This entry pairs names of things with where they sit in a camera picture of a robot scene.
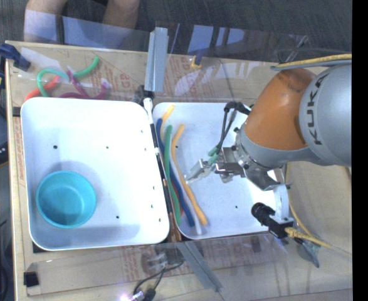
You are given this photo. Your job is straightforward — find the light green flexible tube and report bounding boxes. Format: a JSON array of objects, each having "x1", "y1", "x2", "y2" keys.
[
  {"x1": 36, "y1": 68, "x2": 61, "y2": 98},
  {"x1": 73, "y1": 56, "x2": 100, "y2": 77}
]

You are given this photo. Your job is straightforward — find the blue flexible tube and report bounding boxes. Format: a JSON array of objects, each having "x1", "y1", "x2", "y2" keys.
[{"x1": 155, "y1": 118, "x2": 196, "y2": 228}]

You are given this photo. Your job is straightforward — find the pink flexible tube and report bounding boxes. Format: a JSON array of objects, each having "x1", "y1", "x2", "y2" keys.
[{"x1": 66, "y1": 69, "x2": 91, "y2": 97}]

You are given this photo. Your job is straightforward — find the orange flexible tube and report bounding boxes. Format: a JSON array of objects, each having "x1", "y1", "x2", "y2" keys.
[{"x1": 24, "y1": 75, "x2": 61, "y2": 102}]

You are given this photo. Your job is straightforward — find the red flexible tube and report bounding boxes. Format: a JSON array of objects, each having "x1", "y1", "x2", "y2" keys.
[{"x1": 172, "y1": 186, "x2": 184, "y2": 218}]

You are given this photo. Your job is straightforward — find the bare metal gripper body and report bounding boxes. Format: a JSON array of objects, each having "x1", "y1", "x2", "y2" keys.
[{"x1": 214, "y1": 145, "x2": 261, "y2": 184}]

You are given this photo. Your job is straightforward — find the short yellow flexible tube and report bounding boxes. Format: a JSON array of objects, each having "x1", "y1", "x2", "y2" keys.
[{"x1": 159, "y1": 104, "x2": 176, "y2": 140}]

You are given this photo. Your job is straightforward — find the purple flexible tube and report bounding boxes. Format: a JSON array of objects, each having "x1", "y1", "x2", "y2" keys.
[{"x1": 59, "y1": 83, "x2": 108, "y2": 100}]

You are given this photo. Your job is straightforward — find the thin black and white rod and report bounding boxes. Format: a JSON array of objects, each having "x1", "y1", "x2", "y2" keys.
[{"x1": 142, "y1": 97, "x2": 182, "y2": 243}]

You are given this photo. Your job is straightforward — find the brown cardboard board, red print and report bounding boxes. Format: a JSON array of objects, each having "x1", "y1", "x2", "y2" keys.
[{"x1": 5, "y1": 41, "x2": 352, "y2": 298}]

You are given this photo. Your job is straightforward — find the blue bowl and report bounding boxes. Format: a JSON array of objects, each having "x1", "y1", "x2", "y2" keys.
[{"x1": 35, "y1": 170, "x2": 98, "y2": 230}]

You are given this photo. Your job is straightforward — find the person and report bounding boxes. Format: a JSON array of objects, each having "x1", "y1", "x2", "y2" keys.
[{"x1": 23, "y1": 0, "x2": 144, "y2": 45}]

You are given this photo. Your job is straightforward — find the white plastic tray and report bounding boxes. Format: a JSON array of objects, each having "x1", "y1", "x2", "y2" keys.
[
  {"x1": 152, "y1": 101, "x2": 291, "y2": 241},
  {"x1": 19, "y1": 97, "x2": 171, "y2": 251}
]

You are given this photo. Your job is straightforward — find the long yellow flexible tube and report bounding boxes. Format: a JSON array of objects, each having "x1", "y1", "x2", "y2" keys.
[{"x1": 170, "y1": 124, "x2": 208, "y2": 226}]

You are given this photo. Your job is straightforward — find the black cylinder on white bracket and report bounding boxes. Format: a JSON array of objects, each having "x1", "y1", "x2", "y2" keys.
[{"x1": 251, "y1": 182, "x2": 295, "y2": 240}]

